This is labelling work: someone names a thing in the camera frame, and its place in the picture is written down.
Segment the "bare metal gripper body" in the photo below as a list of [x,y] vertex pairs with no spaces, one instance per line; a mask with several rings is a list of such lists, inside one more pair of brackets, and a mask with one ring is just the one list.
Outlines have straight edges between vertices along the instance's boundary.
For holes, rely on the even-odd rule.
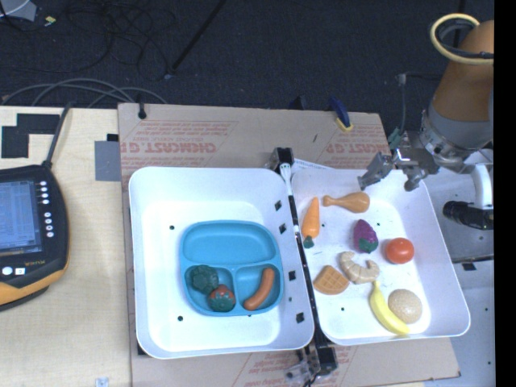
[[469,174],[476,167],[468,163],[467,156],[441,156],[429,152],[419,139],[416,131],[404,131],[393,152],[393,162],[399,169],[412,168],[425,174],[436,174],[440,169],[448,169],[454,173]]

